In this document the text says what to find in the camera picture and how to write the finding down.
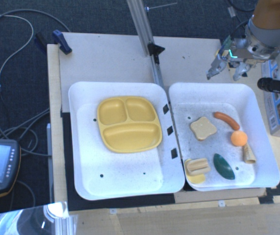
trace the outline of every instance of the black hole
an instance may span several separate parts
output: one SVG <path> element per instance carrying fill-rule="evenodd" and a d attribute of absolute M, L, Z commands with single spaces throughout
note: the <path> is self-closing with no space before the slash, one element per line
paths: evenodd
<path fill-rule="evenodd" d="M 173 132 L 174 132 L 173 127 L 170 126 L 170 127 L 167 129 L 168 135 L 172 134 Z"/>
<path fill-rule="evenodd" d="M 165 104 L 165 106 L 163 107 L 164 114 L 166 114 L 168 111 L 169 111 L 168 105 Z"/>
<path fill-rule="evenodd" d="M 178 156 L 178 153 L 177 153 L 177 149 L 172 149 L 171 150 L 171 158 L 174 159 Z"/>

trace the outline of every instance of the toy sausage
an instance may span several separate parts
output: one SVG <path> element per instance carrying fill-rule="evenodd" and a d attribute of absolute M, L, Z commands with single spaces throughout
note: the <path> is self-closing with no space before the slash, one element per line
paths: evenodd
<path fill-rule="evenodd" d="M 214 112 L 214 117 L 225 121 L 227 124 L 231 126 L 235 131 L 240 129 L 240 125 L 230 116 L 222 112 Z"/>

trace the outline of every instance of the blue clip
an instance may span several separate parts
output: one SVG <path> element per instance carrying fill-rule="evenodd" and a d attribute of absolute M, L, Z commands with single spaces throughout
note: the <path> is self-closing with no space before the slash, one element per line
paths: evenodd
<path fill-rule="evenodd" d="M 72 49 L 67 44 L 67 41 L 66 41 L 65 37 L 63 36 L 63 34 L 59 30 L 57 30 L 57 29 L 54 30 L 52 32 L 52 37 L 54 38 L 54 40 L 58 44 L 60 44 L 59 48 L 62 50 L 63 53 L 68 55 L 72 51 Z"/>

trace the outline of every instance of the yellow plate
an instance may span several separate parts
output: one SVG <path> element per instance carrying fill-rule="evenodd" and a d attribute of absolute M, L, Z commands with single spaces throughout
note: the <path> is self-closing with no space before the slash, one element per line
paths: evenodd
<path fill-rule="evenodd" d="M 144 97 L 107 98 L 98 105 L 97 117 L 102 140 L 113 152 L 140 152 L 161 143 L 158 115 Z"/>

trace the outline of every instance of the black clamp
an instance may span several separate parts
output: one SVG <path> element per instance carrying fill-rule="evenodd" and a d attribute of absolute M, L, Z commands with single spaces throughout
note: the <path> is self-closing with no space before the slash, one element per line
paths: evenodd
<path fill-rule="evenodd" d="M 54 30 L 52 32 L 52 37 L 54 38 L 55 42 L 60 44 L 60 49 L 62 50 L 63 53 L 68 55 L 70 52 L 72 52 L 72 49 L 69 47 L 65 37 L 59 30 Z"/>
<path fill-rule="evenodd" d="M 165 50 L 165 48 L 164 48 L 164 47 L 161 47 L 161 46 L 158 46 L 158 45 L 156 45 L 156 44 L 150 42 L 150 43 L 148 44 L 148 49 L 149 49 L 149 54 L 150 54 L 150 56 L 153 55 L 153 57 L 154 57 L 154 62 L 155 62 L 156 64 L 159 65 L 159 58 L 158 58 L 158 55 L 159 55 L 160 53 L 162 53 L 162 52 Z"/>

